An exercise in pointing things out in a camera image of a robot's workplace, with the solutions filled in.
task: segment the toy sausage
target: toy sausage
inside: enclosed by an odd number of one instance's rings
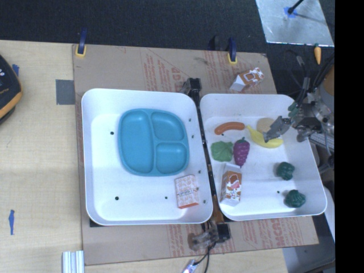
[[[223,123],[215,128],[215,134],[222,134],[227,130],[243,130],[245,128],[245,124],[237,121],[230,121]]]

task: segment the black carpet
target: black carpet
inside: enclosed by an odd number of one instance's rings
[[[319,0],[335,41],[335,0]],[[0,0],[0,39],[77,43],[88,29],[86,43],[182,49],[207,49],[218,35],[221,46],[234,37],[239,52],[266,53],[279,94],[295,97],[301,68],[291,49],[309,66],[314,78],[320,67],[312,47],[266,42],[255,0]],[[334,52],[322,48],[322,62]]]

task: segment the blue clamp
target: blue clamp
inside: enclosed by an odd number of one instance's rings
[[[229,38],[229,53],[227,55],[230,64],[236,64],[237,60],[237,44],[234,38]]]
[[[213,38],[210,39],[208,45],[207,45],[208,51],[222,51],[220,48],[220,42],[218,35],[215,35]]]
[[[78,57],[84,57],[86,55],[86,36],[87,36],[87,28],[83,27],[81,30],[81,38],[80,43],[76,47],[76,56]]]

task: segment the blue tape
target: blue tape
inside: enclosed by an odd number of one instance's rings
[[[14,70],[15,74],[16,74],[17,76],[19,76],[19,66],[18,66],[18,65],[13,64],[13,70]]]
[[[13,235],[14,234],[14,210],[10,210],[10,214],[9,214],[9,225],[10,225],[10,234]]]
[[[284,13],[286,14],[286,16],[288,16],[288,18],[296,18],[296,16],[298,15],[297,11],[294,9],[294,11],[291,14],[289,14],[288,13],[289,8],[290,7],[285,7],[284,8]]]

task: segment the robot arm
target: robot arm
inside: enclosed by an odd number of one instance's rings
[[[293,127],[298,132],[298,142],[309,139],[334,151],[334,65],[326,65],[318,76],[322,76],[322,79],[315,79],[311,92],[307,92],[309,80],[305,78],[303,93],[288,108],[288,118],[279,116],[274,121],[270,130],[263,133],[265,142],[281,136]]]

